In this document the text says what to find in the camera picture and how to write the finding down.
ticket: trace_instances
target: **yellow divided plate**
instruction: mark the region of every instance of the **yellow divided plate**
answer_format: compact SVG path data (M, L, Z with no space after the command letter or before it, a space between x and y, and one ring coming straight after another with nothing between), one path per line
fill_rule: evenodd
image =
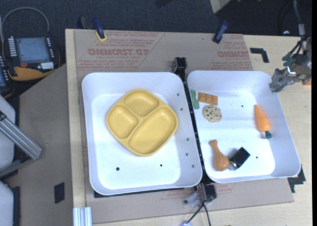
M156 95L135 89L111 107L106 124L113 136L132 153L150 156L173 136L178 118Z

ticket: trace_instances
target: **orange carrot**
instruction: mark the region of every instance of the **orange carrot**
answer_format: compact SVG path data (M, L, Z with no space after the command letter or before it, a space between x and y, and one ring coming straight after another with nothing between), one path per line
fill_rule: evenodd
M266 139L272 138L272 134L270 134L270 132L268 131L270 128L269 122L264 112L262 111L259 105L254 105L254 109L256 112L256 120L257 120L259 130L261 132L265 132Z

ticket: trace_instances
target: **cookie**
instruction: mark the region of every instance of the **cookie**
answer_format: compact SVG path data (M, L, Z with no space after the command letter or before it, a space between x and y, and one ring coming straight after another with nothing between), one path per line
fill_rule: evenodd
M219 122L222 118L220 109L215 105L206 105L203 108L203 116L209 122Z

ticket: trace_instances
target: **cracker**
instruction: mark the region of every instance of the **cracker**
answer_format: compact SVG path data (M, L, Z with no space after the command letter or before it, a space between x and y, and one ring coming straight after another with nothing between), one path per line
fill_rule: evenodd
M198 92L198 102L206 103L209 105L218 105L218 96Z

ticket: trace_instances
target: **blue clamp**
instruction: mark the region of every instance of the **blue clamp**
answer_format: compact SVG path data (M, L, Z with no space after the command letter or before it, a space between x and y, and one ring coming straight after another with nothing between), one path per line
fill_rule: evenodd
M213 41L217 44L220 43L220 40L222 39L222 34L225 32L225 30L229 27L229 23L227 21L223 21L221 26L217 29L215 36L213 37Z
M97 19L95 16L93 16L93 23L95 25L97 38L99 39L101 43L105 42L107 40L107 36L104 33L103 27L99 19Z

